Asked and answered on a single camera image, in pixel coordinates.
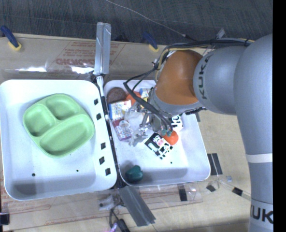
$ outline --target gray carpet floor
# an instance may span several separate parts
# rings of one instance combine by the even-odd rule
[[[97,22],[112,40],[139,43],[147,31],[158,44],[228,37],[256,40],[272,33],[273,0],[0,0],[0,26],[12,32],[95,39]]]

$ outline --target green divided dish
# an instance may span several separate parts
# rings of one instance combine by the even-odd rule
[[[95,125],[69,95],[54,94],[29,107],[23,124],[33,141],[48,156],[65,156],[90,140]]]

